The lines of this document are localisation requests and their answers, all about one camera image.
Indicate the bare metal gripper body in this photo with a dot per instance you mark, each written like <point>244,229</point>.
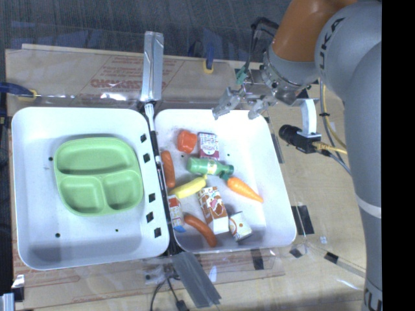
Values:
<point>263,87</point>

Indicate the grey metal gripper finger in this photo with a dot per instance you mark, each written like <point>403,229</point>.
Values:
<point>259,106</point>
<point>226,104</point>

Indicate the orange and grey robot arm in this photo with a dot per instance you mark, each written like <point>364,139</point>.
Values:
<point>350,63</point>

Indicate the red and white carton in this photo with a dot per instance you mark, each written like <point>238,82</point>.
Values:
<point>208,145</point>

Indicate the white plastic tray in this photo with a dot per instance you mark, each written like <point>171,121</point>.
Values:
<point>259,160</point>
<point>35,180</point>

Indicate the orange toy pepper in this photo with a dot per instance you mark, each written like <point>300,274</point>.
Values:
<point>186,141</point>

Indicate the green bottle with yellow label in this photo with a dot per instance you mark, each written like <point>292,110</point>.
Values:
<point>207,167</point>

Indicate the orange carrot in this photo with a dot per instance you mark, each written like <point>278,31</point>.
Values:
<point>243,188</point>

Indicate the orange sausage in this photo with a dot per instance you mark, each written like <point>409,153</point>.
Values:
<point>201,228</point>
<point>168,170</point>

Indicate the yellow banana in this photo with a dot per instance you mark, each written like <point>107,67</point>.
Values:
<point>189,188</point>

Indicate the brown and white carton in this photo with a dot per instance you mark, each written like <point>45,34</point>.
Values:
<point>214,209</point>

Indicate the small white and orange carton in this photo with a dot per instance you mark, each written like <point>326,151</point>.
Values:
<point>176,212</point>

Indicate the white and orange can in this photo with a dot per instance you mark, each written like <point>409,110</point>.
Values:
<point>240,226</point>

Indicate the green divided plate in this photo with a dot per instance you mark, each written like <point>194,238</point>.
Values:
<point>97,155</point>

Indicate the brown cardboard board, red print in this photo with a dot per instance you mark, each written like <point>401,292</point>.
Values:
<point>81,73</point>

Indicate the black cylinder on white bracket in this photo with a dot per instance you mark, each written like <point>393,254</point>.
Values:
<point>300,138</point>

